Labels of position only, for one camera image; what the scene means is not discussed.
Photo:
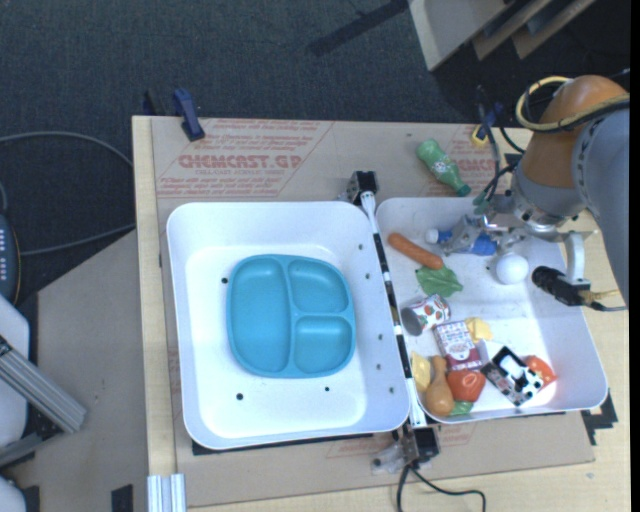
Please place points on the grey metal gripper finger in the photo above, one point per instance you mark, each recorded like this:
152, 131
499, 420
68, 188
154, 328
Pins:
464, 234
509, 238

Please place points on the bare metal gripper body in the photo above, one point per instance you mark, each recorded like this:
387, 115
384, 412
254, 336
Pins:
542, 223

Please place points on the blue bottle with white cap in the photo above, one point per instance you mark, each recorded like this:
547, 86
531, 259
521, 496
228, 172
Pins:
485, 246

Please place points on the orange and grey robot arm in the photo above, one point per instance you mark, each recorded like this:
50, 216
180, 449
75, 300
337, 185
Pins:
597, 165

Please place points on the white ball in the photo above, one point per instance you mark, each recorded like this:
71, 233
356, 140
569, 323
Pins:
512, 268

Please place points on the orange carrot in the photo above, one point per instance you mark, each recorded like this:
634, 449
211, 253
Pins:
415, 251

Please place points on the green lettuce leaf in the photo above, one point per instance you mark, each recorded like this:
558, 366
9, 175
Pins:
439, 281

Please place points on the green plastic bottle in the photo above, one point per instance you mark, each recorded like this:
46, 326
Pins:
442, 167

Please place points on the white can with strawberry print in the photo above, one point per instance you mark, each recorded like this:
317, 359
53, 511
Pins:
432, 312

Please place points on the thin black and white rod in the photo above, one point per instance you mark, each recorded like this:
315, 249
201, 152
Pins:
385, 270

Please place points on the white plastic tray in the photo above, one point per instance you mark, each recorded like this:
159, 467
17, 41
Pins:
280, 410
545, 325

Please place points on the yellow cheese piece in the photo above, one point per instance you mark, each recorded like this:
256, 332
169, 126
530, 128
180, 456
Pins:
479, 329

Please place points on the red and white carton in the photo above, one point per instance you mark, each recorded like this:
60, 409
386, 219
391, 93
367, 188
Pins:
456, 342

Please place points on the black and white milk carton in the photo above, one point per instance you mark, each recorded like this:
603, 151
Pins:
515, 377

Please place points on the orange-red tomato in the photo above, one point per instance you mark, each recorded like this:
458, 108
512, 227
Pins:
466, 385

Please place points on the tan chicken drumstick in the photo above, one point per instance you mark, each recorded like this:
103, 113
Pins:
440, 395

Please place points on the small green leaf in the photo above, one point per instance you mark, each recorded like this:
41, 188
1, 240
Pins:
461, 408

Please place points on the blue divided plate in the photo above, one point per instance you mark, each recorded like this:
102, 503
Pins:
260, 320

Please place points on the brown cardboard board, red print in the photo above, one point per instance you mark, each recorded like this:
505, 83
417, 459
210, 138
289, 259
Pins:
240, 160

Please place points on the black cylinder on white bracket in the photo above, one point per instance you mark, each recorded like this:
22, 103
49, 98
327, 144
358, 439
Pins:
557, 285

